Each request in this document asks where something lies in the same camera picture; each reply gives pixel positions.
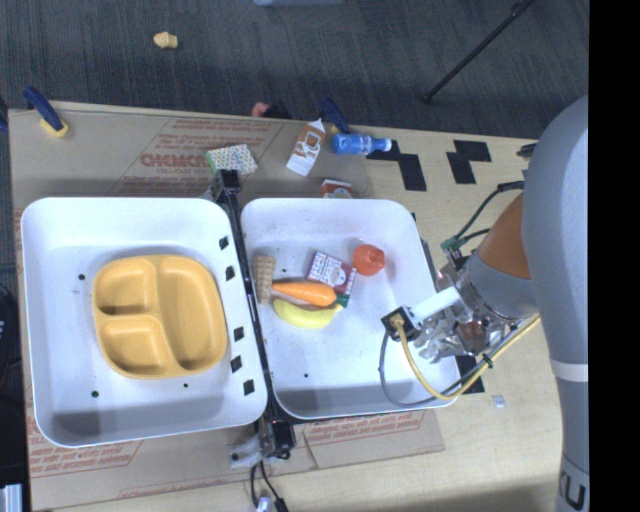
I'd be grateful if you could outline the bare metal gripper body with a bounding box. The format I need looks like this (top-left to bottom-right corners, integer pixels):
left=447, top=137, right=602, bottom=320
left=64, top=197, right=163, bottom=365
left=434, top=268, right=519, bottom=357

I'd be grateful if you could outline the orange round fruit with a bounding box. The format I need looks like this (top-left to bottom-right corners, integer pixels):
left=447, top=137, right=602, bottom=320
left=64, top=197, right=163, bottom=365
left=352, top=243, right=387, bottom=278

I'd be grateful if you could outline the white plastic tray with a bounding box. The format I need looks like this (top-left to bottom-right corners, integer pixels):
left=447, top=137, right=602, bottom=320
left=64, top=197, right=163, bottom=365
left=239, top=197, right=464, bottom=421
left=19, top=196, right=269, bottom=448

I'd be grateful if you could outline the red and white carton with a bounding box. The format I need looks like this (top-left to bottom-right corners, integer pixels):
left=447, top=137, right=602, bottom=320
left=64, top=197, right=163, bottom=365
left=305, top=250, right=358, bottom=295

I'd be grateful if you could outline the yellow banana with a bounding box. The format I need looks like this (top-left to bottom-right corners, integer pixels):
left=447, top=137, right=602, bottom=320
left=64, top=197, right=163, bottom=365
left=272, top=298, right=345, bottom=330

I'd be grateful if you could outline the orange carrot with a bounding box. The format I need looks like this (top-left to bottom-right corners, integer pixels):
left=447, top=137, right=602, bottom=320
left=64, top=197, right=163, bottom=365
left=270, top=281, right=351, bottom=308

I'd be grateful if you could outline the small orange and white carton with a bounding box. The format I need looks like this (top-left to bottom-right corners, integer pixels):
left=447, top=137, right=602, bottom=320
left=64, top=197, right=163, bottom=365
left=320, top=178, right=355, bottom=200

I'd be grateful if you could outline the thin black and white rod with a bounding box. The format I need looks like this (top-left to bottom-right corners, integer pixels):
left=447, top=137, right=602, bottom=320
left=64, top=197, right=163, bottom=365
left=223, top=195, right=284, bottom=426

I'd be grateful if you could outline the beige waffle cone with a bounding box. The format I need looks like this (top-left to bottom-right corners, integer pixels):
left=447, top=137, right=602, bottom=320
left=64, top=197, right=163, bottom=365
left=251, top=254, right=278, bottom=306

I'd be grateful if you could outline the blue plastic bottle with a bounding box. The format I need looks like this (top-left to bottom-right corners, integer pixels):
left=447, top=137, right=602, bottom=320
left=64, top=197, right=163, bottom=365
left=330, top=131, right=393, bottom=157

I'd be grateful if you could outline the orange and white milk carton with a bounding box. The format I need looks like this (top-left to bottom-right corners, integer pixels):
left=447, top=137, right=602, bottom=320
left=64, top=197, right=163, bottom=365
left=285, top=117, right=328, bottom=178

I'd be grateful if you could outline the green and white box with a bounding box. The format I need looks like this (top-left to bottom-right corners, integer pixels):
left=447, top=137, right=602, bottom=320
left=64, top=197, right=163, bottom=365
left=205, top=143, right=259, bottom=176

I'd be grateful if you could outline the yellow divided plate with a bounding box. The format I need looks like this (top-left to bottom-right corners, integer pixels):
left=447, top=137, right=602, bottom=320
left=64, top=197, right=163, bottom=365
left=91, top=254, right=229, bottom=380

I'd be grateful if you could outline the brown cardboard board red print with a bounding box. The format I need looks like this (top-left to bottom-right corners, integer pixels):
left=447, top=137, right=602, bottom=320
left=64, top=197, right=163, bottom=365
left=7, top=99, right=447, bottom=512

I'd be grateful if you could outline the black block with thin wires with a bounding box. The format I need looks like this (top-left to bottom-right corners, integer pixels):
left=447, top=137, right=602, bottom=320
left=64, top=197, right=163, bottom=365
left=257, top=418, right=297, bottom=459
left=209, top=168, right=243, bottom=201

